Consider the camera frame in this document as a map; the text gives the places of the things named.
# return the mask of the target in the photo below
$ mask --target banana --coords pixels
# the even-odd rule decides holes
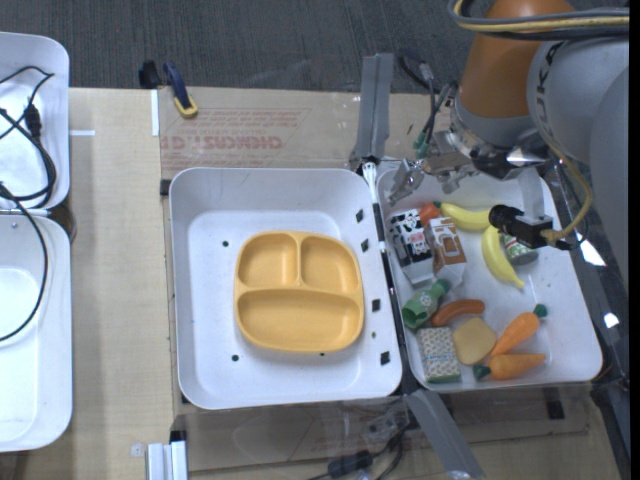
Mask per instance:
[[[440,213],[451,217],[457,228],[482,231],[489,227],[489,210],[473,211],[451,203],[440,203]]]
[[[518,277],[502,251],[499,231],[493,226],[489,226],[482,233],[482,257],[495,277],[514,283],[518,288],[524,286],[524,281]]]

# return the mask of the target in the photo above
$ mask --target table surface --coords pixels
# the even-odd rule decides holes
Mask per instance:
[[[143,479],[146,444],[166,443],[174,419],[160,148],[150,92],[72,88],[69,96],[71,129],[95,131],[71,139],[74,409],[57,441],[17,454],[14,478]],[[588,397],[582,409],[583,432],[475,443],[472,451],[493,479],[619,478],[600,411]],[[432,450],[412,453],[437,463]],[[271,469],[268,477],[321,471],[303,464],[277,476]],[[259,468],[195,475],[209,476],[265,478]]]

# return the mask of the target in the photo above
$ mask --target gray carpet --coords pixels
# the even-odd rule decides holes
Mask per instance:
[[[448,0],[0,2],[0,30],[65,46],[74,87],[137,88],[145,59],[171,59],[188,85],[358,91],[362,57],[400,48],[430,63],[437,87],[459,80],[473,39],[447,16]],[[420,88],[398,70],[392,91]]]

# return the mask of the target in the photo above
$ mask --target green bottle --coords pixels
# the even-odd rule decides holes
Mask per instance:
[[[416,329],[433,315],[440,299],[449,291],[449,283],[439,279],[428,290],[420,290],[402,306],[402,320],[410,329]]]

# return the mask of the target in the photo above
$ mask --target yellow and black clamp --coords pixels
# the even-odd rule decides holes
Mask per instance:
[[[187,92],[187,88],[184,85],[184,81],[182,79],[182,75],[176,65],[168,60],[162,65],[162,69],[167,74],[169,78],[169,85],[173,87],[173,102],[180,112],[180,115],[185,119],[190,119],[195,117],[198,113],[198,106],[196,102],[193,101],[191,94]]]

